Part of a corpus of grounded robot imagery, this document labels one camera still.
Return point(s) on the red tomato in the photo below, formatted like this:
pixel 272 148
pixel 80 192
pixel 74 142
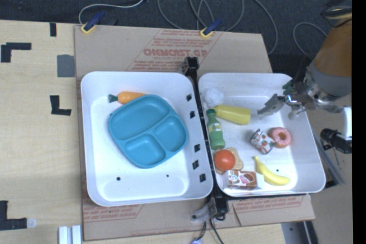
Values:
pixel 224 160

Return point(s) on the white plastic tray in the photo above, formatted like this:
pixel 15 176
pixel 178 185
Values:
pixel 143 185
pixel 240 94

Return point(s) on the thin black rod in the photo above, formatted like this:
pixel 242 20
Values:
pixel 200 111

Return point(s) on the green bottle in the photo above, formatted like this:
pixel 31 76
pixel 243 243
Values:
pixel 215 134

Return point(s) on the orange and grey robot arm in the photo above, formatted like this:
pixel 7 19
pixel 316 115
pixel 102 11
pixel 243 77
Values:
pixel 334 57

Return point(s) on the black cylinder on white bracket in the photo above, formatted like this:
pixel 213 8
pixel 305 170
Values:
pixel 337 140

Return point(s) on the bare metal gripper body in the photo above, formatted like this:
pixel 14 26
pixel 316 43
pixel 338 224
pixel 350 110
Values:
pixel 310 98

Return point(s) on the white can with red print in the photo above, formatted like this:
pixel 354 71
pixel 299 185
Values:
pixel 261 141

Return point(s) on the yellow bottle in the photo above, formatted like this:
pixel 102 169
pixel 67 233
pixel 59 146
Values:
pixel 233 114

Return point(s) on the blue divided plate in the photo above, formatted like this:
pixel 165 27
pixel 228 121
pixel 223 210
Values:
pixel 143 128

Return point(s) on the orange carrot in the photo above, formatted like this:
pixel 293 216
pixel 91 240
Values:
pixel 128 96

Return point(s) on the white cauliflower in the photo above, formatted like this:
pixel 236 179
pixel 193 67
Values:
pixel 213 96

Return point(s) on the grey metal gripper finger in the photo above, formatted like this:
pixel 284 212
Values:
pixel 270 107
pixel 296 113

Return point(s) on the brown bread slice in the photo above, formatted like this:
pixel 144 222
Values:
pixel 238 163

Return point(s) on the brown cardboard board red print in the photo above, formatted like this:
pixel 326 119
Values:
pixel 120 51

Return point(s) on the pink doughnut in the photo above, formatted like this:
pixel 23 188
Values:
pixel 281 137

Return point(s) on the yellow banana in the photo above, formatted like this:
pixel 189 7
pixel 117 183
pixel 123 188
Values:
pixel 270 177

